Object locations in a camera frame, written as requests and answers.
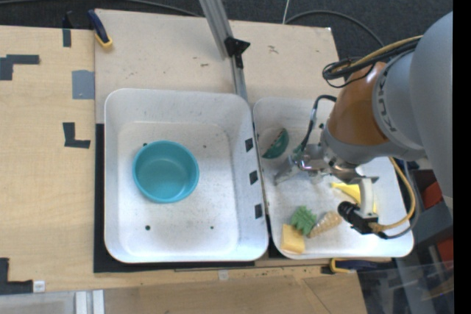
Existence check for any yellow cheese block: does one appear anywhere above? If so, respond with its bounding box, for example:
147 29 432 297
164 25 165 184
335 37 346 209
280 223 307 255

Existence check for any white plastic tray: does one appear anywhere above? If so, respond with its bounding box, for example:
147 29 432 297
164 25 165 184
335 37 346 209
252 96 415 260
104 88 270 264

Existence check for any beige ice cream cone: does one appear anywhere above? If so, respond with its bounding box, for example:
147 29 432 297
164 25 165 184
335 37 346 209
306 210 344 240

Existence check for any black cylinder on white bracket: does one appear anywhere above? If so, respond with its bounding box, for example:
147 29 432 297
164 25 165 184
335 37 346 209
337 176 380 235

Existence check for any yellow banana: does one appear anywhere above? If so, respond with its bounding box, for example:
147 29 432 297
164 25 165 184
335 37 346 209
330 182 377 213

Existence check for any teal bowl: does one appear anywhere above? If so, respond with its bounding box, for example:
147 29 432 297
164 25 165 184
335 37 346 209
132 140 201 204

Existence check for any green watermelon slice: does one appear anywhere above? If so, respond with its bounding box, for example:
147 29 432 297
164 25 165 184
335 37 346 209
261 127 291 160

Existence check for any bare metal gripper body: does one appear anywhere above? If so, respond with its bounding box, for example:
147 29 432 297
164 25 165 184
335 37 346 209
288 143 360 182

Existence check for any pale wooden board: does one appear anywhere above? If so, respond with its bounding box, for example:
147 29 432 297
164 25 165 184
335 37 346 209
93 8 392 269

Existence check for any green toy lettuce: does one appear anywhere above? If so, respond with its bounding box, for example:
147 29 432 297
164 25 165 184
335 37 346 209
289 205 318 236

